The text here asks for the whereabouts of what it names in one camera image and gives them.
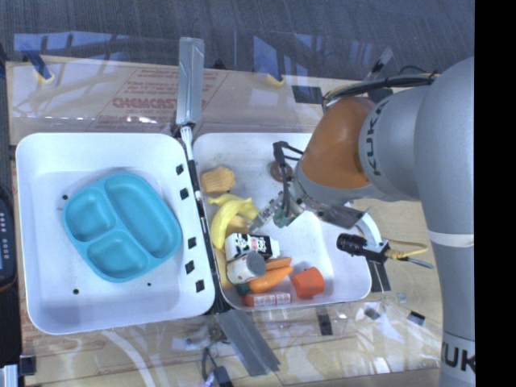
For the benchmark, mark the black and white milk carton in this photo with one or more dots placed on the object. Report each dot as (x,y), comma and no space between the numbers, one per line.
(250,243)

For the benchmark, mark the white plastic tray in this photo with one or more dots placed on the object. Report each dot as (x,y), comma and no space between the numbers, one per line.
(314,248)
(44,167)

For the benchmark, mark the orange carrot with green top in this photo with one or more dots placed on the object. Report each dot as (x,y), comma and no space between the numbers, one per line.
(268,279)

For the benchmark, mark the small orange carrot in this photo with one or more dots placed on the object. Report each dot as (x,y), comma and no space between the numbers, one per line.
(279,263)

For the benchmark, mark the brown cardboard board red print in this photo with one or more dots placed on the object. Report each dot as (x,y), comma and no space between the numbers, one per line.
(121,91)

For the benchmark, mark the tan ridged biscuit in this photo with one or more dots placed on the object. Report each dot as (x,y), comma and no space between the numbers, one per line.
(217,180)

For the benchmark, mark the orange block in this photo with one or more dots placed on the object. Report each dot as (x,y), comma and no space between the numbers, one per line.
(308,282)

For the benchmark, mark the blue divided plate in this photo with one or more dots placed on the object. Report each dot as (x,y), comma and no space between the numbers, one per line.
(129,216)

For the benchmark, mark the brown doughnut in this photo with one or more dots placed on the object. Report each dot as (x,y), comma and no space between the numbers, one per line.
(275,172)

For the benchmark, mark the yellow banana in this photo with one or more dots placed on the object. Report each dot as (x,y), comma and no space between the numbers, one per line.
(225,214)

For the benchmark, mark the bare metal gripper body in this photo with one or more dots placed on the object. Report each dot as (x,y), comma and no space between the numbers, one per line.
(291,206)

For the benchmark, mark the black cylinder on white bracket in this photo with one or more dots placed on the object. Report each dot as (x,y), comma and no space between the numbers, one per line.
(354,244)

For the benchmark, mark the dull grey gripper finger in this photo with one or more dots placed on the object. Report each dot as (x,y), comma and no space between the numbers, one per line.
(260,218)

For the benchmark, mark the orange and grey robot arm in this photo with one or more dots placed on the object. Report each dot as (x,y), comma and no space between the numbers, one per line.
(443,143)

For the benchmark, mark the white can with orange dots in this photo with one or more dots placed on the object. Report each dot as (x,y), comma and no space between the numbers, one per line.
(240,270)

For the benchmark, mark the orange and white packet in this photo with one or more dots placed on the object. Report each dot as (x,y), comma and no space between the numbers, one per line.
(266,299)

